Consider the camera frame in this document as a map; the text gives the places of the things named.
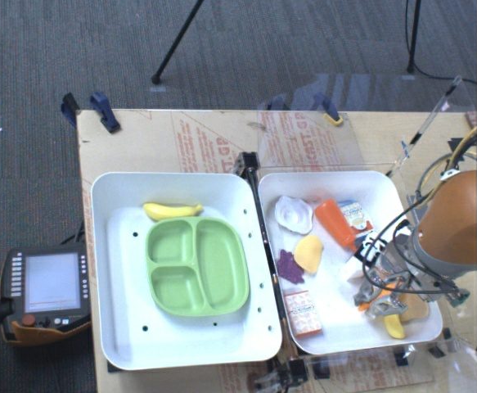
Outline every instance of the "small box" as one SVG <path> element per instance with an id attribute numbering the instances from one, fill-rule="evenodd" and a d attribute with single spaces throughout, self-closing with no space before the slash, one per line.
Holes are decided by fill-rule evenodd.
<path id="1" fill-rule="evenodd" d="M 304 337 L 322 331 L 322 324 L 309 291 L 286 294 L 284 301 L 289 324 L 295 337 Z"/>

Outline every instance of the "purple object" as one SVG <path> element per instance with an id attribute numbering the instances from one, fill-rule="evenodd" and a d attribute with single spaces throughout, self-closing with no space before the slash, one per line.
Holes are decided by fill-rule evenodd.
<path id="1" fill-rule="evenodd" d="M 291 252 L 280 250 L 280 259 L 277 261 L 278 275 L 294 284 L 304 282 L 304 269 L 295 262 Z"/>

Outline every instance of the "orange-red object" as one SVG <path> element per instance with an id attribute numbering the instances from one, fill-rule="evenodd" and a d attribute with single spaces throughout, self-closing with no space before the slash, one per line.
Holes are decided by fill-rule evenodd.
<path id="1" fill-rule="evenodd" d="M 342 214 L 342 210 L 332 198 L 325 200 L 314 210 L 318 221 L 326 228 L 327 232 L 344 248 L 353 252 L 357 250 L 354 245 L 356 239 L 351 226 Z"/>

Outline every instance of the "blue clamp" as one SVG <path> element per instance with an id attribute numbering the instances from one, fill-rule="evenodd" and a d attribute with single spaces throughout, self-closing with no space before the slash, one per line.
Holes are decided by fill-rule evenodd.
<path id="1" fill-rule="evenodd" d="M 100 121 L 104 124 L 107 131 L 113 133 L 120 128 L 120 124 L 115 118 L 113 110 L 110 108 L 109 99 L 102 92 L 95 92 L 91 96 L 92 108 L 101 113 Z"/>
<path id="2" fill-rule="evenodd" d="M 340 116 L 336 110 L 336 106 L 333 101 L 325 97 L 322 93 L 318 92 L 313 96 L 315 109 L 317 106 L 322 106 L 326 114 L 324 117 L 327 118 L 334 126 L 338 126 L 343 122 L 343 118 Z"/>
<path id="3" fill-rule="evenodd" d="M 67 93 L 64 96 L 60 109 L 64 117 L 76 128 L 76 112 L 80 110 L 80 107 L 76 103 L 73 93 Z"/>

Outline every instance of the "transparent plastic sheet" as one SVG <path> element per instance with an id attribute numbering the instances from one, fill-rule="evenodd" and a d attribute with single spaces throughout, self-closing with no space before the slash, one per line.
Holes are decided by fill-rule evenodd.
<path id="1" fill-rule="evenodd" d="M 279 173 L 375 170 L 385 174 L 392 169 L 400 147 L 389 154 L 389 162 L 365 163 L 349 116 L 341 114 L 342 127 L 335 127 L 326 121 L 325 115 L 320 111 L 259 111 L 259 180 Z M 414 161 L 430 159 L 421 152 L 432 151 L 430 145 L 437 138 L 443 139 L 437 136 L 436 130 L 426 133 L 416 148 L 418 156 L 413 153 L 391 176 L 404 207 L 414 202 L 415 190 L 425 179 L 418 170 L 425 172 L 430 166 L 429 163 L 415 165 Z M 464 161 L 461 168 L 476 169 L 476 163 Z M 430 175 L 423 188 L 428 191 L 438 178 Z M 417 223 L 419 213 L 422 212 L 413 210 L 407 217 Z M 456 308 L 444 297 L 436 301 L 443 316 L 443 330 L 437 338 L 411 345 L 328 355 L 308 355 L 300 350 L 299 359 L 306 363 L 310 382 L 328 392 L 371 391 L 406 385 L 408 391 L 423 391 L 422 385 L 427 382 L 434 383 L 439 391 L 477 391 L 477 271 L 458 278 L 457 284 L 468 289 L 471 296 Z M 287 351 L 287 348 L 281 351 L 282 362 L 294 358 Z M 291 391 L 307 390 L 301 386 Z"/>

